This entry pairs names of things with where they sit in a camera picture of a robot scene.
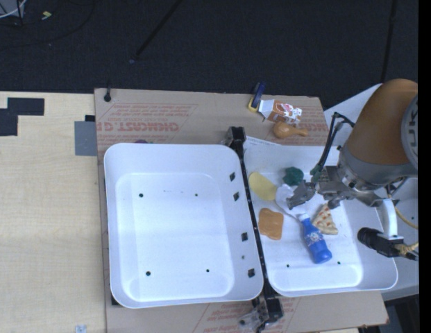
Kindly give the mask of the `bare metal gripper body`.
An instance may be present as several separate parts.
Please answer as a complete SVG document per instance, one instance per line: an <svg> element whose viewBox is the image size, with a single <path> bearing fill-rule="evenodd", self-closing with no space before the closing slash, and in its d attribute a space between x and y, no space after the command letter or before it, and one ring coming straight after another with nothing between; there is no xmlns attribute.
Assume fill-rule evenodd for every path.
<svg viewBox="0 0 431 333"><path fill-rule="evenodd" d="M369 207L380 206L384 200L375 192L380 185L365 181L346 167L324 166L313 172L313 183L330 209L339 207L343 200L356 199Z"/></svg>

